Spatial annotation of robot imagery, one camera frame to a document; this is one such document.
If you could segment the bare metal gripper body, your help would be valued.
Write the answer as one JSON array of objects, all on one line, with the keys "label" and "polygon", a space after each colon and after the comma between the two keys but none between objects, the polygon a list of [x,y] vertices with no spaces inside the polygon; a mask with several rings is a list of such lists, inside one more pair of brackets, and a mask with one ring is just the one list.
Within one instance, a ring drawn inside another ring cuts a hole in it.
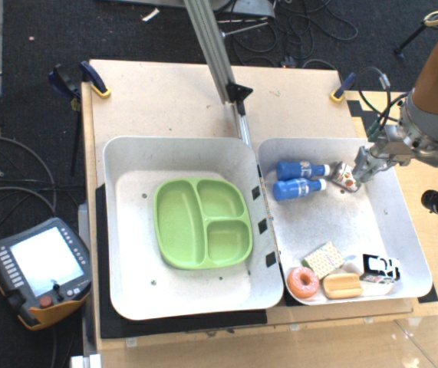
[{"label": "bare metal gripper body", "polygon": [[407,166],[412,159],[438,168],[438,141],[414,126],[386,125],[367,151],[367,168]]}]

